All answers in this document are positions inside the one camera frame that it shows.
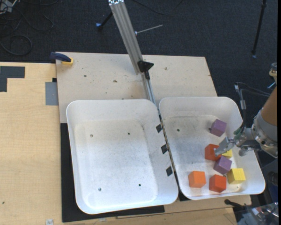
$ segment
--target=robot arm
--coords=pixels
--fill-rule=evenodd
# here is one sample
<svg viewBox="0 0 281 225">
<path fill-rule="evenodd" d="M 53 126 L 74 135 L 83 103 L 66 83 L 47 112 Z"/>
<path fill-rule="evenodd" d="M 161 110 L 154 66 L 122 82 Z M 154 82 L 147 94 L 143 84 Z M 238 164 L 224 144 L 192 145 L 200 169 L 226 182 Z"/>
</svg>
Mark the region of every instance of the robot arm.
<svg viewBox="0 0 281 225">
<path fill-rule="evenodd" d="M 277 84 L 277 63 L 272 64 L 269 72 Z M 225 137 L 214 150 L 218 156 L 233 146 L 240 148 L 239 155 L 244 156 L 249 150 L 262 149 L 274 158 L 278 157 L 278 112 L 277 86 L 272 91 L 264 106 L 254 118 L 251 128 L 240 127 L 234 132 L 234 137 Z"/>
</svg>

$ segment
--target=black bracket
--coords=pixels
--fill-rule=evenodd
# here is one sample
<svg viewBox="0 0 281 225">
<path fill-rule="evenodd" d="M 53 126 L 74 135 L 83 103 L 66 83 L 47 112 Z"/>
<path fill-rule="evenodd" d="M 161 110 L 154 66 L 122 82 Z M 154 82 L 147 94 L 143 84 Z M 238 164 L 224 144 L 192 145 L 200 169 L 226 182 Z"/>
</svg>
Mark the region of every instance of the black bracket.
<svg viewBox="0 0 281 225">
<path fill-rule="evenodd" d="M 145 77 L 150 79 L 149 70 L 153 67 L 154 63 L 145 62 L 145 61 L 138 61 L 137 65 L 139 66 L 140 72 L 145 73 Z"/>
</svg>

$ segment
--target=wooden table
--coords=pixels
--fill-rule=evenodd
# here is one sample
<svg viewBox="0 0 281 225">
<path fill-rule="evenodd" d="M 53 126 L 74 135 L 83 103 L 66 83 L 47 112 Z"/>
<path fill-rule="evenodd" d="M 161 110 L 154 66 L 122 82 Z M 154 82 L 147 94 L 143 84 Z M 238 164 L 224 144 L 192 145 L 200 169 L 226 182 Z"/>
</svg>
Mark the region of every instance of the wooden table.
<svg viewBox="0 0 281 225">
<path fill-rule="evenodd" d="M 74 56 L 74 65 L 78 58 L 83 62 L 93 56 L 96 58 L 93 63 L 99 61 L 100 56 L 106 58 L 106 54 L 97 53 L 68 55 Z M 129 62 L 128 55 L 107 56 L 117 57 L 120 62 Z M 178 76 L 182 68 L 191 71 L 180 77 L 185 83 L 188 96 L 216 96 L 205 58 L 144 55 L 144 59 L 155 64 L 150 75 L 156 100 L 175 92 L 176 88 L 165 89 L 170 86 L 166 73 L 172 70 Z M 8 78 L 7 92 L 0 92 L 0 225 L 45 225 L 46 221 L 50 224 L 49 219 L 53 219 L 54 225 L 90 225 L 101 222 L 111 225 L 230 225 L 236 224 L 236 220 L 233 209 L 224 200 L 230 199 L 242 205 L 251 204 L 249 195 L 198 201 L 177 200 L 165 205 L 165 213 L 162 214 L 63 223 L 60 172 L 60 123 L 63 118 L 59 116 L 62 110 L 57 105 L 46 105 L 45 97 L 45 83 L 57 77 L 56 67 L 59 65 L 0 62 L 0 66 L 25 67 L 25 78 Z M 58 86 L 59 91 L 60 88 L 66 89 L 63 82 L 59 83 L 59 79 Z M 59 101 L 59 105 L 64 107 L 67 102 Z"/>
</svg>

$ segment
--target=plastic tray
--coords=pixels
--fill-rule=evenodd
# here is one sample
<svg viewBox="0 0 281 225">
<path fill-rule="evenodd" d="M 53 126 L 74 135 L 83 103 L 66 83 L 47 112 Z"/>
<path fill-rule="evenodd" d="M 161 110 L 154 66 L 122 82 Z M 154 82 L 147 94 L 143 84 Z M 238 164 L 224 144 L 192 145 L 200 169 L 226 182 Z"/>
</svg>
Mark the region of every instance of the plastic tray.
<svg viewBox="0 0 281 225">
<path fill-rule="evenodd" d="M 146 99 L 67 107 L 75 196 L 85 213 L 173 203 L 178 186 L 156 106 Z"/>
<path fill-rule="evenodd" d="M 233 100 L 227 97 L 167 97 L 161 100 L 159 109 L 179 188 L 187 198 L 199 200 L 263 192 L 265 181 L 254 151 L 240 157 L 236 146 L 232 149 L 231 168 L 243 168 L 246 181 L 238 185 L 227 182 L 227 189 L 221 193 L 209 190 L 209 178 L 222 174 L 213 169 L 214 161 L 204 158 L 204 148 L 210 143 L 219 144 L 225 136 L 233 137 L 233 132 L 241 125 L 242 118 Z M 209 131 L 215 119 L 227 123 L 221 137 Z M 194 170 L 205 172 L 207 184 L 204 187 L 189 187 L 188 174 Z"/>
</svg>

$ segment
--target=block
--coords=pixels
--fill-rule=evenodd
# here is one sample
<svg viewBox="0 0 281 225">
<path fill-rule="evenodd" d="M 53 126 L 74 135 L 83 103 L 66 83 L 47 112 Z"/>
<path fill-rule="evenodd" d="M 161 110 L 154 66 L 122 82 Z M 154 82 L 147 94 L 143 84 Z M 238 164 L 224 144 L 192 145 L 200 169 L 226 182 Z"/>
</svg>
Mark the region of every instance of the block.
<svg viewBox="0 0 281 225">
<path fill-rule="evenodd" d="M 209 179 L 209 190 L 217 193 L 221 193 L 227 188 L 227 179 L 224 176 L 213 175 Z"/>
<path fill-rule="evenodd" d="M 205 147 L 205 159 L 211 160 L 211 161 L 216 161 L 218 160 L 222 155 L 219 154 L 217 157 L 215 156 L 214 150 L 217 149 L 219 145 L 215 144 L 209 144 Z"/>
<path fill-rule="evenodd" d="M 244 170 L 242 168 L 231 168 L 227 173 L 229 184 L 240 184 L 245 181 Z"/>
<path fill-rule="evenodd" d="M 225 156 L 228 159 L 232 158 L 232 149 L 230 149 L 227 152 L 222 153 L 222 156 Z"/>
<path fill-rule="evenodd" d="M 192 171 L 188 175 L 189 186 L 191 188 L 201 188 L 206 184 L 205 172 Z"/>
<path fill-rule="evenodd" d="M 210 133 L 220 137 L 224 134 L 227 124 L 219 119 L 216 119 L 210 128 Z"/>
<path fill-rule="evenodd" d="M 230 171 L 232 165 L 232 161 L 224 156 L 221 156 L 215 163 L 214 163 L 214 170 L 221 174 L 226 174 Z"/>
</svg>

